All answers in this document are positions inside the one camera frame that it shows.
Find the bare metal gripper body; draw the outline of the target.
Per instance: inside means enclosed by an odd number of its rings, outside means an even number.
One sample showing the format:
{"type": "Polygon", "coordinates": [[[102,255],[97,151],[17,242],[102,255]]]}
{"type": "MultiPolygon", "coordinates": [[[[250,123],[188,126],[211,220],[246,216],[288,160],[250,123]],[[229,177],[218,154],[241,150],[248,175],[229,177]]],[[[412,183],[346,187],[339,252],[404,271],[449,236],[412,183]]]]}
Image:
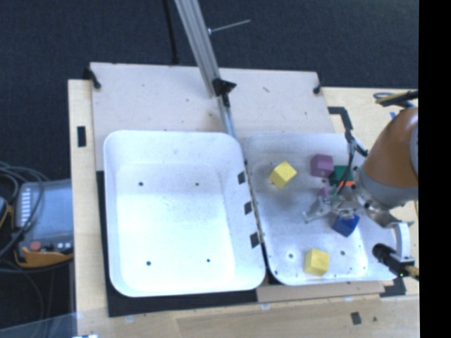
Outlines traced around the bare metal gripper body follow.
{"type": "Polygon", "coordinates": [[[390,211],[390,207],[383,205],[375,199],[339,197],[331,203],[329,218],[343,218],[350,220],[354,215],[366,216],[383,228],[394,228],[403,223],[390,211]]]}

